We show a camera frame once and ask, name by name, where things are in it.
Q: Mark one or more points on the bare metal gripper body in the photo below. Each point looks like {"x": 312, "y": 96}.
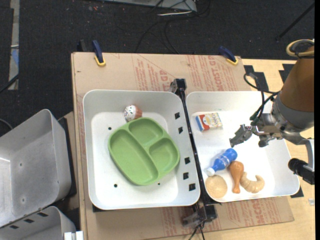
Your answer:
{"x": 273, "y": 129}

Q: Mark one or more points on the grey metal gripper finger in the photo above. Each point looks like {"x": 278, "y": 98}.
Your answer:
{"x": 240, "y": 135}
{"x": 264, "y": 142}

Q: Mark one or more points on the white plastic tray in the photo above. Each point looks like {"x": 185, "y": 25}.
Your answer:
{"x": 265, "y": 169}
{"x": 32, "y": 164}
{"x": 47, "y": 225}
{"x": 100, "y": 159}

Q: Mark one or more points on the brown toy chicken drumstick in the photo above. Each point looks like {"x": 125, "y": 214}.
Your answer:
{"x": 236, "y": 171}

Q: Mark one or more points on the black cylinder on white bracket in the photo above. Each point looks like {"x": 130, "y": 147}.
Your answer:
{"x": 301, "y": 169}

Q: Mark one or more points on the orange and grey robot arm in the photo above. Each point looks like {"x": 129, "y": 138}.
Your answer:
{"x": 297, "y": 89}

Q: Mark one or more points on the beige toy croissant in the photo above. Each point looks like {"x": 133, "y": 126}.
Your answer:
{"x": 252, "y": 185}

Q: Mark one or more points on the green divided plate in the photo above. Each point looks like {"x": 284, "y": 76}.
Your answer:
{"x": 140, "y": 154}

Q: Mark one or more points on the red white yellow carton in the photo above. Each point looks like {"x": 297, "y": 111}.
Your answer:
{"x": 208, "y": 121}

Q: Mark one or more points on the white frosted toy cupcake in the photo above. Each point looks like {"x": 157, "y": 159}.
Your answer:
{"x": 132, "y": 112}

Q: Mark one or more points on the brown cardboard board red print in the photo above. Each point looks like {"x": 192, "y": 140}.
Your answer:
{"x": 130, "y": 70}

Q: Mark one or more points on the blue toy bottle white cap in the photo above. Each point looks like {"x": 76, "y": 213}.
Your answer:
{"x": 222, "y": 161}

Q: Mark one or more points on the beige round toy biscuit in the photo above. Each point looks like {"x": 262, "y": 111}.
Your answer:
{"x": 216, "y": 186}

